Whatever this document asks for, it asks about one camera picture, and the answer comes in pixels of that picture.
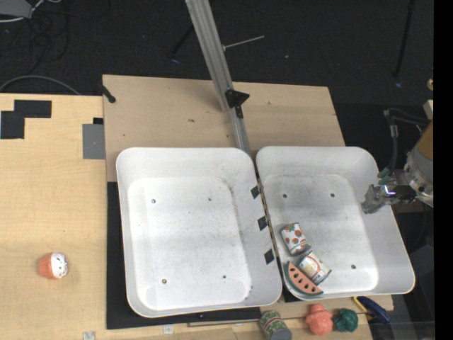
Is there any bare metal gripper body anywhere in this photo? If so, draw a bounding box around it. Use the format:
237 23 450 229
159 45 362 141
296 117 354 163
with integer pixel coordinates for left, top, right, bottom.
386 169 435 209

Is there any white plastic tray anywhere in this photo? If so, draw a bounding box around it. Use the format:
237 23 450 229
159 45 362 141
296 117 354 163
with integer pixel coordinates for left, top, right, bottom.
255 145 416 302
115 146 284 319

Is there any white can with red fruit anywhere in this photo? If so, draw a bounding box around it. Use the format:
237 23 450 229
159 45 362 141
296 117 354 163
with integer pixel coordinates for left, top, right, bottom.
280 222 313 256

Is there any white can with yellow label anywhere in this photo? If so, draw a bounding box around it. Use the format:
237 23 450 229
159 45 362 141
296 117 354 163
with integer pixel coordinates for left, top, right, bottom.
297 251 333 286

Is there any red watermelon slice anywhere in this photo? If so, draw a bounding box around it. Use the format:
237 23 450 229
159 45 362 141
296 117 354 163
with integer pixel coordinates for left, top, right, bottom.
283 260 325 296

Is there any green broccoli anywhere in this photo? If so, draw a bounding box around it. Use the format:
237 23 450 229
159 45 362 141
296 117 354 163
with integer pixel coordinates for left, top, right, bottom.
333 307 360 333

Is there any pink toy figure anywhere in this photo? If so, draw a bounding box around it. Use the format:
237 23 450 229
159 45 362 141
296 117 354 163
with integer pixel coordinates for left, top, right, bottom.
304 303 335 336

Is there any green patterned can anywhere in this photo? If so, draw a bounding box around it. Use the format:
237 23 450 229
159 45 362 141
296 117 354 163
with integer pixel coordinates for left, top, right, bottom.
258 310 293 340

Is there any brown cardboard board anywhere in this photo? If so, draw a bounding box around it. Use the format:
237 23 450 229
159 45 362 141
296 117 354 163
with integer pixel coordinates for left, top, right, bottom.
101 74 395 332

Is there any orange and white cupcake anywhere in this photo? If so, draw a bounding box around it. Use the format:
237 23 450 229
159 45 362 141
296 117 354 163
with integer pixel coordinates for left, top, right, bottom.
38 251 69 281

